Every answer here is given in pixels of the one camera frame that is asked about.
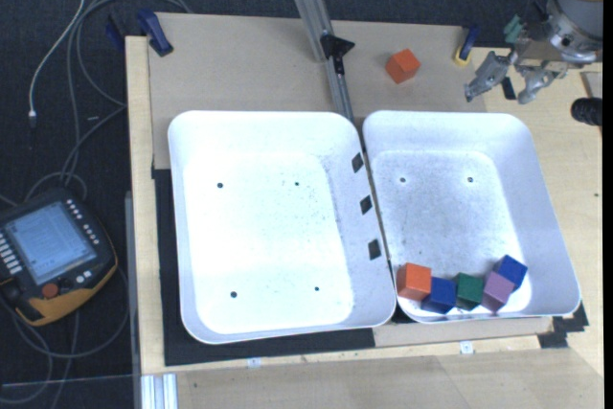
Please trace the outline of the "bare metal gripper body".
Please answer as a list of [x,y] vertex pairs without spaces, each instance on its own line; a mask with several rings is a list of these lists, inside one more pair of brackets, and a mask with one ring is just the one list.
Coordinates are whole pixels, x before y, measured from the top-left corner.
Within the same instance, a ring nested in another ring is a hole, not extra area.
[[602,61],[602,41],[566,20],[529,24],[513,51],[515,63],[523,66],[566,63],[581,68]]

